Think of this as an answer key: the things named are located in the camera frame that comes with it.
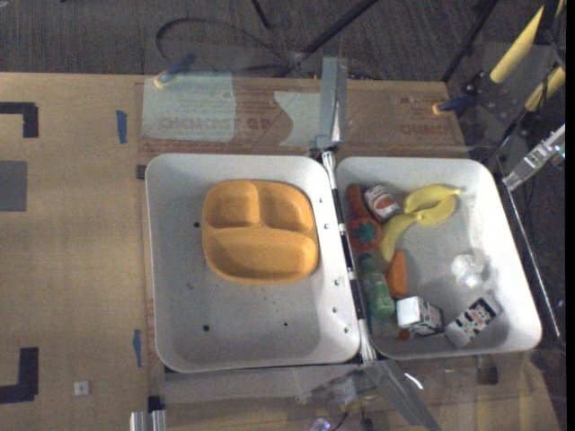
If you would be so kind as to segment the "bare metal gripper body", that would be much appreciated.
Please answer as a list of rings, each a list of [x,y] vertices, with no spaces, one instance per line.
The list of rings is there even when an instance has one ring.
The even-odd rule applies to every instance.
[[[531,179],[547,163],[559,164],[565,160],[565,124],[553,131],[545,140],[531,149],[503,178],[503,184],[514,191]]]

